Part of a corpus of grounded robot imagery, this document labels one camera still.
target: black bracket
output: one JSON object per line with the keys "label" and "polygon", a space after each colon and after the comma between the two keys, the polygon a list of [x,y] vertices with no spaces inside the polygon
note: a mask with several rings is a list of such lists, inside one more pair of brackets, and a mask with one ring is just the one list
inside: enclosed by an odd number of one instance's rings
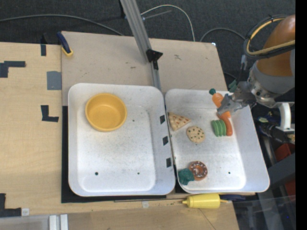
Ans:
{"label": "black bracket", "polygon": [[163,55],[163,53],[148,49],[146,51],[147,59],[149,62],[153,62],[153,68],[159,70],[158,68],[158,59]]}

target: small yellow object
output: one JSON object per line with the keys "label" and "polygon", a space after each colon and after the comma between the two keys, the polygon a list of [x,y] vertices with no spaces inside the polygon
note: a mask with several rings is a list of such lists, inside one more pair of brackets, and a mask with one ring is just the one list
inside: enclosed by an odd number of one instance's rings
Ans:
{"label": "small yellow object", "polygon": [[189,208],[217,209],[220,207],[221,199],[219,194],[199,194],[188,196],[182,203]]}
{"label": "small yellow object", "polygon": [[72,51],[71,49],[70,49],[70,50],[71,50],[70,53],[67,53],[66,50],[65,50],[63,47],[62,47],[61,49],[62,49],[63,53],[64,53],[66,56],[72,56],[72,55],[73,55],[73,51]]}
{"label": "small yellow object", "polygon": [[118,129],[125,123],[127,108],[116,95],[100,93],[86,103],[85,116],[93,128],[108,132]]}

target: cable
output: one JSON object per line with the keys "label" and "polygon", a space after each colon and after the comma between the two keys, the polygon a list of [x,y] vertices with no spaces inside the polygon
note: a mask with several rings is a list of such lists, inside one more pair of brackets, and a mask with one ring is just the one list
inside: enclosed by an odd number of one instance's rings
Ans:
{"label": "cable", "polygon": [[284,20],[287,16],[286,15],[275,15],[275,16],[269,16],[259,23],[257,23],[254,27],[250,29],[250,31],[247,33],[246,39],[243,44],[244,53],[247,57],[255,58],[255,59],[262,59],[262,58],[269,58],[272,56],[276,56],[282,53],[285,53],[287,51],[290,51],[295,48],[295,40],[272,46],[269,48],[261,49],[258,51],[250,51],[249,45],[250,41],[255,37],[255,35],[265,26]]}
{"label": "cable", "polygon": [[147,19],[159,16],[159,15],[162,15],[162,14],[165,14],[165,13],[170,13],[170,12],[171,12],[171,10],[168,10],[168,11],[164,11],[164,12],[161,12],[161,13],[153,14],[153,15],[150,15],[150,16],[147,16],[147,17],[142,17],[142,19],[145,21]]}
{"label": "cable", "polygon": [[100,23],[97,23],[95,21],[91,21],[82,17],[78,17],[78,16],[73,16],[73,15],[65,15],[65,14],[35,14],[35,15],[26,15],[26,16],[20,16],[20,17],[12,17],[12,18],[7,18],[7,19],[0,19],[0,22],[6,22],[6,21],[13,21],[13,20],[19,20],[19,19],[28,19],[28,18],[37,18],[37,17],[66,17],[66,18],[72,18],[72,19],[77,19],[77,20],[82,20],[82,21],[86,21],[101,27],[104,27],[120,36],[123,36],[124,34],[106,26]]}
{"label": "cable", "polygon": [[224,28],[224,27],[217,27],[217,28],[213,28],[209,31],[207,31],[200,39],[200,42],[205,38],[206,35],[208,35],[209,33],[213,32],[213,31],[217,31],[217,30],[224,30],[224,31],[229,31],[232,32],[236,35],[238,35],[239,37],[241,37],[243,40],[245,40],[245,37],[243,35],[241,35],[240,33],[237,33],[236,31],[232,30],[232,29],[228,29],[228,28]]}
{"label": "cable", "polygon": [[190,27],[191,27],[191,31],[192,31],[192,35],[193,35],[193,41],[195,41],[195,36],[194,36],[194,30],[193,30],[193,26],[192,26],[192,22],[188,16],[187,13],[185,13],[181,8],[177,7],[177,6],[174,6],[174,5],[171,5],[171,4],[164,4],[164,5],[160,5],[160,6],[157,6],[157,7],[154,7],[152,9],[149,9],[143,13],[141,13],[141,15],[144,15],[152,10],[155,10],[155,9],[158,9],[158,8],[161,8],[161,7],[173,7],[173,8],[176,8],[176,9],[179,9],[181,12],[183,12],[185,14],[185,16],[187,17],[188,21],[189,21],[189,24],[190,24]]}
{"label": "cable", "polygon": [[229,73],[229,72],[223,71],[223,74],[224,74],[224,75],[228,75],[229,77],[232,77],[233,79],[236,80],[236,76],[235,76],[235,75],[232,75],[232,74]]}

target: white tray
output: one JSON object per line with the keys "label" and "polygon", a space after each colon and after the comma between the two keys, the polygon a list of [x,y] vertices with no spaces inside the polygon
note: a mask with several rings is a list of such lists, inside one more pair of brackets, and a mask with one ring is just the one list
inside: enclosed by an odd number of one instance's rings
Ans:
{"label": "white tray", "polygon": [[[216,106],[209,91],[169,90],[165,95],[166,109],[191,119],[177,131],[170,128],[174,164],[177,172],[188,167],[191,161],[202,161],[208,175],[201,181],[180,186],[188,193],[239,193],[263,192],[270,185],[267,168],[249,107],[231,117],[233,135],[216,137],[211,127],[218,120]],[[206,139],[196,144],[189,140],[186,130],[199,126]]]}
{"label": "white tray", "polygon": [[[101,92],[115,94],[126,104],[127,120],[115,131],[99,132],[85,117],[86,102]],[[157,88],[78,83],[70,88],[68,101],[69,185],[74,193],[135,196],[173,190],[167,119],[160,121],[165,104]]]}

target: metal pole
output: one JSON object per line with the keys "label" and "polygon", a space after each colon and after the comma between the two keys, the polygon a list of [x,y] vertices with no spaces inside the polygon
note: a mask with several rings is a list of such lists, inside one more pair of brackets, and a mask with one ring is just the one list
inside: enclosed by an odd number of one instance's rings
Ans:
{"label": "metal pole", "polygon": [[130,28],[132,30],[132,33],[134,35],[135,41],[138,45],[142,57],[146,62],[150,61],[151,63],[151,70],[152,70],[153,83],[154,83],[153,85],[154,87],[161,90],[161,83],[160,83],[157,63],[156,61],[149,60],[148,55],[146,54],[148,50],[152,50],[152,47],[150,45],[149,38],[145,30],[145,26],[138,5],[136,3],[136,0],[120,0],[120,2],[123,6],[124,12],[128,19]]}

